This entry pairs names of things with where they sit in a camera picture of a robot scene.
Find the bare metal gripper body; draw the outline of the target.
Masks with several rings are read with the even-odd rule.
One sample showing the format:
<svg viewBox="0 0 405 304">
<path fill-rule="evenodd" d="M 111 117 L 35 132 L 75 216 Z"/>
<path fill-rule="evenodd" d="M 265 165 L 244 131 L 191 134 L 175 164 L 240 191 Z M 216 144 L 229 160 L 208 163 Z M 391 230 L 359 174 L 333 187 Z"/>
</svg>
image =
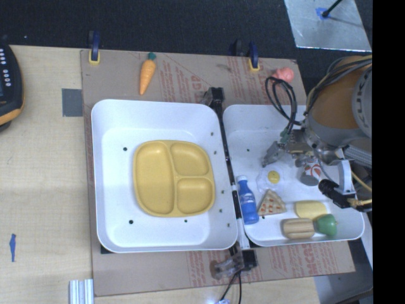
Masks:
<svg viewBox="0 0 405 304">
<path fill-rule="evenodd" d="M 292 130 L 283 148 L 293 159 L 299 155 L 307 155 L 311 160 L 318 160 L 324 165 L 336 165 L 338 161 L 344 160 L 341 148 L 322 141 L 310 129 Z"/>
</svg>

